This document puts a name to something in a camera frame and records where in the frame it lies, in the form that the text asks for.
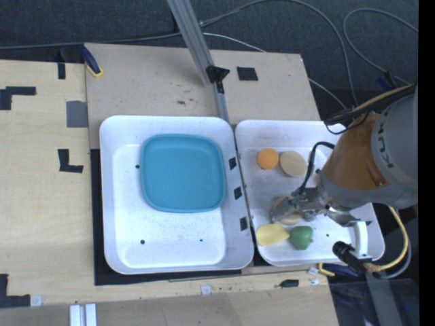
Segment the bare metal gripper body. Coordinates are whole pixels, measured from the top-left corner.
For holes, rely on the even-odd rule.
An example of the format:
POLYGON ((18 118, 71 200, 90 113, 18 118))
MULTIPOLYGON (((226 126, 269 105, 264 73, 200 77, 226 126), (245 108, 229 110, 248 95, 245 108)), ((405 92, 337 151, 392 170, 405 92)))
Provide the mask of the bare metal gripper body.
POLYGON ((316 218, 324 216, 333 220, 342 227, 351 227, 361 219, 354 217, 350 209, 335 204, 323 189, 316 187, 298 188, 294 191, 294 205, 300 213, 303 211, 316 211, 316 218))

